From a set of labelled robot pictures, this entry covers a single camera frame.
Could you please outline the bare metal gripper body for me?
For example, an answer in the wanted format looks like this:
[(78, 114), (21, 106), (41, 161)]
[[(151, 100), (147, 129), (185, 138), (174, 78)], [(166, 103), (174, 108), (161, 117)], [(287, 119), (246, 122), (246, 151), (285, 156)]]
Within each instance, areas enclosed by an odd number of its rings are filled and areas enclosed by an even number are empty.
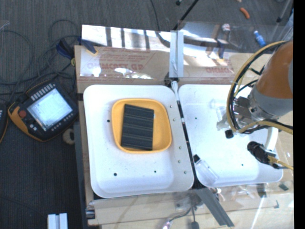
[(235, 98), (233, 104), (234, 118), (239, 126), (246, 126), (255, 121), (261, 121), (259, 108), (252, 95)]

